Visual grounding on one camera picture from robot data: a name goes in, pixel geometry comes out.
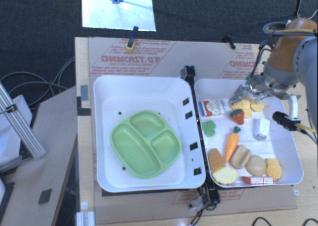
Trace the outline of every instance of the toy bread slice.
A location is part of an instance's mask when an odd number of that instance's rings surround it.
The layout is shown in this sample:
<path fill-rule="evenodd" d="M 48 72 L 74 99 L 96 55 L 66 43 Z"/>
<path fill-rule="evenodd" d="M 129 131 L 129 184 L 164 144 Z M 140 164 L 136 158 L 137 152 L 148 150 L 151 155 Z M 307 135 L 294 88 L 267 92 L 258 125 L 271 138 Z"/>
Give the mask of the toy bread slice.
<path fill-rule="evenodd" d="M 243 145 L 239 145 L 232 155 L 230 163 L 235 168 L 244 168 L 250 156 L 251 150 L 247 149 Z"/>
<path fill-rule="evenodd" d="M 226 163 L 223 156 L 217 149 L 213 149 L 211 152 L 209 152 L 208 161 L 211 171 L 215 171 Z"/>
<path fill-rule="evenodd" d="M 212 176 L 214 180 L 220 184 L 232 184 L 238 179 L 239 173 L 236 169 L 228 165 L 224 165 L 215 170 L 212 173 Z"/>

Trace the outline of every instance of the black clamp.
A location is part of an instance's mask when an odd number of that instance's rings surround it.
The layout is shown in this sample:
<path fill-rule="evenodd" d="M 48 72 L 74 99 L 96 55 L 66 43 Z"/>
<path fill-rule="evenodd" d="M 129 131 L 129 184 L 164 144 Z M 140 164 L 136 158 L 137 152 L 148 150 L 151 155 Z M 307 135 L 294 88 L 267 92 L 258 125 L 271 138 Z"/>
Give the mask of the black clamp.
<path fill-rule="evenodd" d="M 293 120 L 288 119 L 287 117 L 288 117 L 288 115 L 286 115 L 283 112 L 279 112 L 279 111 L 276 111 L 273 114 L 273 120 L 277 124 L 282 125 L 288 131 L 297 131 L 298 128 L 296 127 L 295 124 L 299 124 L 300 120 L 294 120 L 293 121 Z"/>
<path fill-rule="evenodd" d="M 4 113 L 11 113 L 17 109 L 18 109 L 18 107 L 16 106 L 16 104 L 12 104 L 12 105 L 8 106 L 7 108 L 5 108 L 5 111 L 0 112 L 0 115 L 4 114 Z"/>
<path fill-rule="evenodd" d="M 233 39 L 229 35 L 224 36 L 223 39 L 221 40 L 221 42 L 225 42 L 225 43 L 228 42 L 231 46 L 231 49 L 236 49 L 236 46 L 234 45 Z"/>

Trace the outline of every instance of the cardboard sheet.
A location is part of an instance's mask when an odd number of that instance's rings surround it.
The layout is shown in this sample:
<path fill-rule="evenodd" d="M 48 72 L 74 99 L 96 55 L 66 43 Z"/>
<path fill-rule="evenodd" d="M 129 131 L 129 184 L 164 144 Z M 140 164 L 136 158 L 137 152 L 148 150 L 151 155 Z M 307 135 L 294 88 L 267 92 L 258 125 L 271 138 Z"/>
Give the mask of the cardboard sheet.
<path fill-rule="evenodd" d="M 195 80 L 201 78 L 244 79 L 254 66 L 249 44 L 136 40 L 133 52 L 125 50 L 127 39 L 90 38 L 90 85 L 101 75 L 179 76 L 185 65 L 196 68 Z M 95 122 L 92 118 L 92 130 Z M 104 192 L 96 180 L 96 144 L 94 154 L 94 189 L 96 224 L 148 221 L 193 217 L 188 204 L 198 197 L 196 189 L 183 191 L 112 194 Z M 291 186 L 265 186 L 219 191 L 221 203 L 205 215 L 235 214 L 295 209 Z"/>

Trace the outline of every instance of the black clip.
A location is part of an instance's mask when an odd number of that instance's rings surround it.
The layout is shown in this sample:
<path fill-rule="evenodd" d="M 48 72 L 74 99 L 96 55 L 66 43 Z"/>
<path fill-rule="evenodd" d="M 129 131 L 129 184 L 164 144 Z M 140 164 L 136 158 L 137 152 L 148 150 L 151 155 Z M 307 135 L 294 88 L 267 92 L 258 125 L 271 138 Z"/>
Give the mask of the black clip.
<path fill-rule="evenodd" d="M 5 108 L 5 111 L 0 112 L 0 115 L 3 114 L 3 113 L 11 113 L 11 112 L 13 112 L 13 111 L 15 111 L 17 109 L 18 109 L 18 107 L 16 106 L 16 104 L 10 105 L 7 108 Z"/>
<path fill-rule="evenodd" d="M 236 49 L 236 46 L 234 45 L 233 39 L 229 35 L 224 36 L 223 39 L 221 40 L 221 42 L 228 42 L 231 46 L 231 49 Z"/>

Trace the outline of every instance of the toy food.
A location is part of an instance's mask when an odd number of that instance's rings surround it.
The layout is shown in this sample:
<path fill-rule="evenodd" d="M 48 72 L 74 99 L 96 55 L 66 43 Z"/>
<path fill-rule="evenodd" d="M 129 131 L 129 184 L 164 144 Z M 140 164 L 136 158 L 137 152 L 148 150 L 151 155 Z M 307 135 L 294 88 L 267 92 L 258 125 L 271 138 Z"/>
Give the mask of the toy food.
<path fill-rule="evenodd" d="M 262 176 L 266 171 L 266 163 L 262 157 L 251 155 L 245 168 L 253 176 Z"/>
<path fill-rule="evenodd" d="M 266 175 L 274 179 L 282 177 L 282 167 L 278 159 L 269 158 L 266 160 Z"/>
<path fill-rule="evenodd" d="M 252 110 L 251 109 L 243 109 L 244 118 L 252 118 Z"/>
<path fill-rule="evenodd" d="M 218 149 L 213 149 L 211 152 L 209 152 L 208 161 L 211 171 L 215 171 L 225 164 L 225 160 Z"/>
<path fill-rule="evenodd" d="M 242 109 L 236 109 L 231 112 L 230 118 L 237 124 L 242 125 L 244 123 L 244 111 Z"/>
<path fill-rule="evenodd" d="M 270 121 L 268 119 L 262 117 L 257 119 L 254 126 L 254 137 L 259 141 L 265 140 L 269 134 L 269 126 Z"/>
<path fill-rule="evenodd" d="M 203 100 L 199 106 L 204 117 L 224 115 L 225 110 L 221 100 Z"/>
<path fill-rule="evenodd" d="M 250 102 L 248 99 L 244 98 L 236 103 L 231 104 L 232 109 L 249 109 Z"/>
<path fill-rule="evenodd" d="M 233 167 L 241 169 L 247 164 L 251 150 L 243 145 L 239 145 L 231 157 L 230 163 Z"/>
<path fill-rule="evenodd" d="M 255 104 L 254 100 L 252 100 L 252 101 L 250 101 L 250 107 L 252 110 L 259 112 L 265 108 L 265 105 L 264 105 L 264 102 L 261 102 L 259 104 Z"/>
<path fill-rule="evenodd" d="M 230 133 L 226 148 L 225 148 L 225 161 L 228 162 L 233 155 L 238 143 L 239 143 L 239 135 L 238 132 L 240 131 L 240 128 L 235 126 L 234 131 Z"/>
<path fill-rule="evenodd" d="M 273 184 L 272 177 L 244 176 L 242 180 L 247 184 Z"/>
<path fill-rule="evenodd" d="M 212 137 L 214 134 L 215 134 L 215 123 L 213 121 L 208 121 L 208 122 L 202 122 L 201 123 L 202 125 L 202 129 L 204 130 L 205 132 L 205 135 L 208 136 L 208 137 Z"/>
<path fill-rule="evenodd" d="M 239 173 L 236 169 L 228 165 L 224 165 L 215 170 L 212 173 L 212 176 L 214 180 L 220 184 L 232 184 L 238 179 Z"/>

